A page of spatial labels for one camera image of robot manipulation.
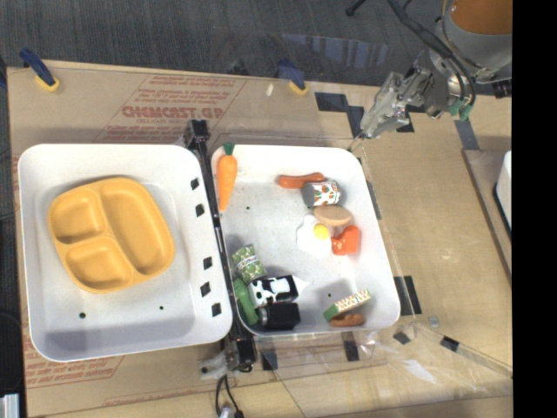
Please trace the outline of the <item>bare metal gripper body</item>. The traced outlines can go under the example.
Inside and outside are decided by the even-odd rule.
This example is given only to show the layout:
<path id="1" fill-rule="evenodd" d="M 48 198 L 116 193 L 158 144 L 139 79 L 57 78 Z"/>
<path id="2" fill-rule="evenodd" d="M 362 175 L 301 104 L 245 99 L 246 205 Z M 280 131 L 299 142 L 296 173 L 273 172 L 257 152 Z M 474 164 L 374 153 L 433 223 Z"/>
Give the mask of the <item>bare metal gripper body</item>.
<path id="1" fill-rule="evenodd" d="M 411 106 L 438 118 L 458 99 L 456 66 L 437 53 L 420 54 L 405 73 L 389 73 L 381 96 L 389 96 L 392 105 L 405 106 L 407 115 Z"/>

